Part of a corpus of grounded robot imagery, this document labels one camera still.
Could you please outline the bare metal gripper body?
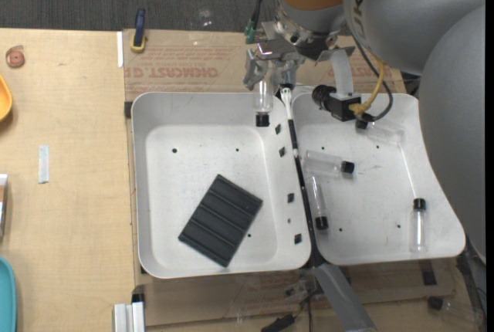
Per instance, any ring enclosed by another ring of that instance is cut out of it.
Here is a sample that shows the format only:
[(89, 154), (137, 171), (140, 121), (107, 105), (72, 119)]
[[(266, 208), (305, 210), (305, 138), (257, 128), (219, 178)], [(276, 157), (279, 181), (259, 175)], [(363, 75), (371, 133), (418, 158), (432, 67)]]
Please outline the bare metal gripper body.
[(303, 28), (290, 19), (262, 22), (255, 31), (255, 62), (317, 61), (335, 44), (340, 30), (338, 22), (322, 32)]

